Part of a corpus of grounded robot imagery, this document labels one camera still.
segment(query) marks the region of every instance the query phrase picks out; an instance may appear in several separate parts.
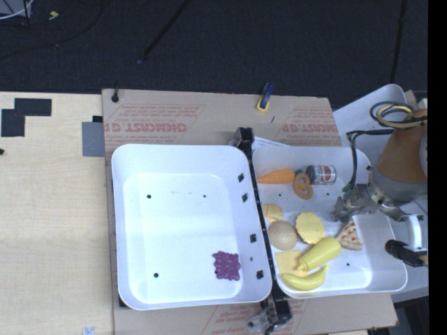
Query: orange carrot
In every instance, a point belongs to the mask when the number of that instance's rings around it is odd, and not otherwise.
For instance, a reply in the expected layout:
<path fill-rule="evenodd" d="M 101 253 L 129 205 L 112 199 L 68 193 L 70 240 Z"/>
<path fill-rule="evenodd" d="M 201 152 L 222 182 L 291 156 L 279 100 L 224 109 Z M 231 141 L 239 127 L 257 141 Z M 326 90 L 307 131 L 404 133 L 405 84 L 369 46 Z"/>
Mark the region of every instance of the orange carrot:
<path fill-rule="evenodd" d="M 289 184 L 295 179 L 292 169 L 280 169 L 256 178 L 260 184 Z"/>

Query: yellow round toy food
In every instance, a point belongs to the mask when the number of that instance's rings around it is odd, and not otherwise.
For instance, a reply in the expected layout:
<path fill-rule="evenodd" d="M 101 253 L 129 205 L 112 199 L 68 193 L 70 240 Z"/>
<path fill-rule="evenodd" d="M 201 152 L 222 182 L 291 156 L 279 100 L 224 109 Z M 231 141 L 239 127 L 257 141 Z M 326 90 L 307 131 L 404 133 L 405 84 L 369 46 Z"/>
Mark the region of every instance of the yellow round toy food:
<path fill-rule="evenodd" d="M 286 221 L 275 221 L 268 228 L 270 243 L 283 251 L 292 249 L 298 241 L 296 229 Z"/>
<path fill-rule="evenodd" d="M 326 236 L 324 224 L 313 212 L 301 212 L 295 222 L 296 230 L 307 244 L 317 244 Z"/>
<path fill-rule="evenodd" d="M 263 213 L 267 221 L 270 223 L 282 219 L 282 208 L 277 204 L 264 204 Z"/>

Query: white cable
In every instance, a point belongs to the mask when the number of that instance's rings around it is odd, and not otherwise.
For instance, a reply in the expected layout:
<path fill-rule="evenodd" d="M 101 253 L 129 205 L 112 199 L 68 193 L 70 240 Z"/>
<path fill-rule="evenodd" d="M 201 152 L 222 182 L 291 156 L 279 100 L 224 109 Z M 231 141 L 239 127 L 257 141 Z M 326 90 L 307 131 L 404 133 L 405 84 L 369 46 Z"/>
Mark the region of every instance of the white cable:
<path fill-rule="evenodd" d="M 33 2 L 34 2 L 34 0 L 30 0 L 29 3 L 28 3 L 28 5 L 27 5 L 27 8 L 28 8 Z M 23 13 L 24 11 L 25 11 L 25 9 L 23 8 L 22 10 L 17 11 L 16 13 L 13 13 L 13 14 L 11 14 L 11 15 L 7 15 L 7 16 L 2 16 L 2 17 L 0 17 L 0 20 L 5 20 L 5 19 L 9 19 L 9 18 L 11 18 L 11 17 L 17 16 L 17 15 L 20 15 L 20 14 Z"/>

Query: soda can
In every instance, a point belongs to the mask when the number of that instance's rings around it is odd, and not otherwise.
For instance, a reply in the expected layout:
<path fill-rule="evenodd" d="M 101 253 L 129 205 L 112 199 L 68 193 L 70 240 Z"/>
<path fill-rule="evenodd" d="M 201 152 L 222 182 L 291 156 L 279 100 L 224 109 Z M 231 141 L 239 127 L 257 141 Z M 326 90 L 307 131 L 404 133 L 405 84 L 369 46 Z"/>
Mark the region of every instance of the soda can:
<path fill-rule="evenodd" d="M 313 185 L 332 185 L 337 179 L 337 172 L 332 165 L 310 165 L 306 174 Z"/>

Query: toy pizza slice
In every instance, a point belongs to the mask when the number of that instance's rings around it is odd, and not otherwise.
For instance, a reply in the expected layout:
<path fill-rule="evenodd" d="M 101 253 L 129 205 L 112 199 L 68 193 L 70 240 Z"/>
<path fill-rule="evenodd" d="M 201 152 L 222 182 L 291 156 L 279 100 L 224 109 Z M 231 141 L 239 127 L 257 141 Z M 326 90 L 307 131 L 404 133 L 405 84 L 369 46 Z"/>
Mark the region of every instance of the toy pizza slice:
<path fill-rule="evenodd" d="M 363 248 L 357 233 L 356 224 L 353 220 L 349 220 L 336 238 L 344 248 L 353 249 L 355 251 L 360 251 Z"/>

